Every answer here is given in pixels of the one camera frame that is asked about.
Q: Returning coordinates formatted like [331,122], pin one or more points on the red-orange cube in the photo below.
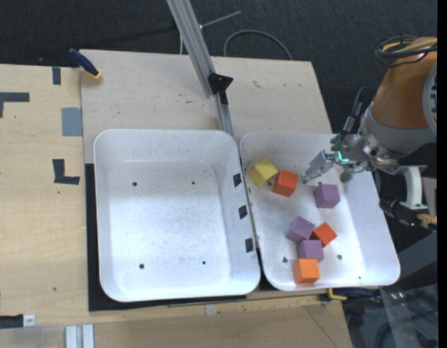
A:
[325,233]
[285,183]

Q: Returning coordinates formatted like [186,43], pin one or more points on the black cylinder on white bracket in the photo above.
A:
[413,190]

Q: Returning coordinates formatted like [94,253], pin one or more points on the purple cube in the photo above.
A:
[299,229]
[327,195]
[310,250]

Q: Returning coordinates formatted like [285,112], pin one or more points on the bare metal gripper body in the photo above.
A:
[359,152]

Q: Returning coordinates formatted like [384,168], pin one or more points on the white plastic tray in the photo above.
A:
[169,223]
[357,238]

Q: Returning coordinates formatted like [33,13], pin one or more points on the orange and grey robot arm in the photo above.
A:
[400,96]

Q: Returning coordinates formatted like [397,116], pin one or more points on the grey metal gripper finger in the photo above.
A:
[348,176]
[319,165]

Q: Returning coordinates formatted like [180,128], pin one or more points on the orange cube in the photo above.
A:
[306,271]

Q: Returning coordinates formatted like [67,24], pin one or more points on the yellow cube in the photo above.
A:
[263,172]

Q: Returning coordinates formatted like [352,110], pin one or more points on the pale wood board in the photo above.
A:
[154,93]

